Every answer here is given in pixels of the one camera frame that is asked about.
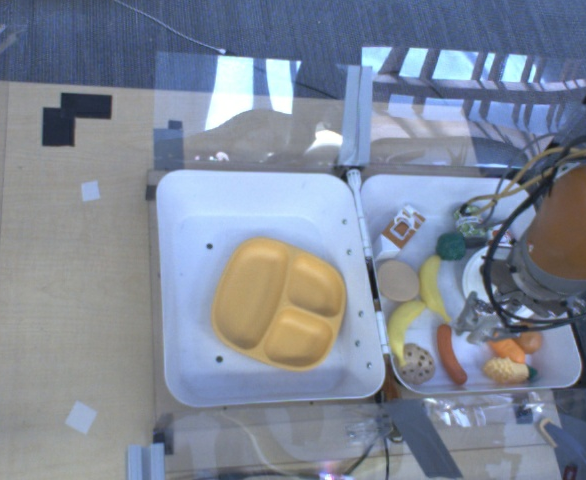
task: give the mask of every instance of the toy carrot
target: toy carrot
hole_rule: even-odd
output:
[[[526,361],[524,350],[511,338],[489,341],[488,344],[499,357],[508,357],[511,361],[521,364]]]

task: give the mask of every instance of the toy banana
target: toy banana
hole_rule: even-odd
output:
[[[411,322],[424,311],[425,307],[426,304],[421,300],[410,300],[398,307],[389,318],[387,325],[389,345],[397,356],[400,366],[406,365],[406,360],[404,359],[404,335],[406,330],[411,325]]]
[[[422,263],[420,267],[420,298],[426,302],[428,309],[444,318],[444,322],[449,323],[451,317],[446,314],[442,294],[437,287],[437,274],[441,263],[442,259],[437,254],[430,256]]]

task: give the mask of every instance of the toy food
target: toy food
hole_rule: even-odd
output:
[[[455,357],[451,341],[452,332],[451,327],[446,324],[442,324],[437,328],[437,351],[448,376],[453,382],[461,386],[467,381],[468,376],[464,368],[460,366],[457,357]]]
[[[437,239],[435,252],[443,260],[461,260],[466,254],[464,235],[462,233],[444,233],[440,235]]]
[[[499,357],[508,357],[512,361],[521,364],[526,362],[524,350],[511,338],[499,341],[487,341],[487,343]]]
[[[422,384],[435,374],[433,356],[415,343],[404,345],[404,361],[406,364],[400,370],[400,377],[407,382]]]
[[[526,354],[533,354],[542,348],[542,334],[537,331],[523,332],[517,338],[513,338]]]
[[[489,359],[484,368],[484,375],[498,384],[517,384],[527,379],[533,379],[537,372],[525,364],[515,363],[508,357],[494,357]]]
[[[401,261],[382,263],[377,269],[377,281],[382,295],[396,302],[414,299],[420,291],[415,270]]]
[[[442,259],[434,254],[427,258],[420,267],[420,298],[426,303],[426,307],[440,315],[444,322],[449,323],[451,317],[446,314],[444,301],[437,287],[437,274],[440,270]]]
[[[397,356],[400,366],[406,365],[404,359],[404,335],[406,330],[411,325],[411,322],[424,311],[425,307],[426,305],[421,300],[411,300],[398,307],[389,318],[387,325],[389,345]]]

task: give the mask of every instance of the wooden table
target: wooden table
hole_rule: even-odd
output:
[[[59,107],[62,92],[112,95],[112,117],[77,119],[75,147],[44,147],[42,109]],[[127,446],[151,440],[157,386],[145,189],[153,128],[167,106],[160,102],[175,105],[178,96],[190,102],[178,105],[188,126],[205,104],[201,94],[0,83],[0,480],[124,478]],[[100,197],[83,201],[82,184],[92,181]],[[86,435],[65,425],[76,401],[97,411]],[[294,469],[300,458],[274,443],[281,435],[339,457],[339,441],[317,441],[323,425],[340,422],[335,407],[291,407],[283,423],[239,411],[248,427],[223,428],[207,427],[217,412],[185,409],[176,442],[188,453],[167,465],[188,471],[268,456]],[[559,477],[531,425],[438,428],[466,478]],[[358,479],[383,477],[379,453]],[[420,477],[406,445],[392,445],[391,454],[391,478]]]

